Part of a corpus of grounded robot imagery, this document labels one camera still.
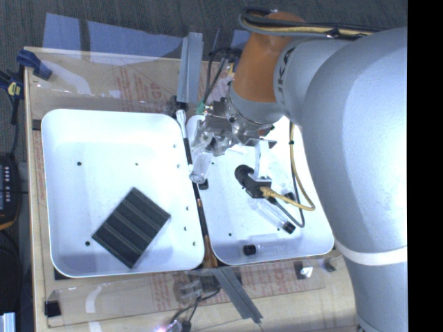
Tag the clear plastic bottle, black cap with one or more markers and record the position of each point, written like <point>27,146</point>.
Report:
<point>263,249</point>
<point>273,214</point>

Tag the clear plastic bottle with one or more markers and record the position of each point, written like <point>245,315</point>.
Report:
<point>200,166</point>
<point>273,214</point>
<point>263,249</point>

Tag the brown cardboard board, red print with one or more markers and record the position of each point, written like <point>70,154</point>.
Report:
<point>138,81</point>

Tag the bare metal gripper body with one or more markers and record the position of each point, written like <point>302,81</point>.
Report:
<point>226,124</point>

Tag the white plastic tray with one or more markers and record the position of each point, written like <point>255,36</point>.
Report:
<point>104,144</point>
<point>235,220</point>

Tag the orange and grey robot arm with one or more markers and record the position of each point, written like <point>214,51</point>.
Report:
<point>349,123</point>

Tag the black cylinder on white bracket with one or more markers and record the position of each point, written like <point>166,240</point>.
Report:
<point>254,185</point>

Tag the dark grey striped carpet piece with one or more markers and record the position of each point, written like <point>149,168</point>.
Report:
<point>131,227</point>

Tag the thin black and white rod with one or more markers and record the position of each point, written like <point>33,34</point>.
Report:
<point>202,216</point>

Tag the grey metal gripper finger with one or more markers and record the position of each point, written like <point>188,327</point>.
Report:
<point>199,135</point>
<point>217,148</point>

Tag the small black cap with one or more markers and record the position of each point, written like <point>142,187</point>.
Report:
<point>203,185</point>

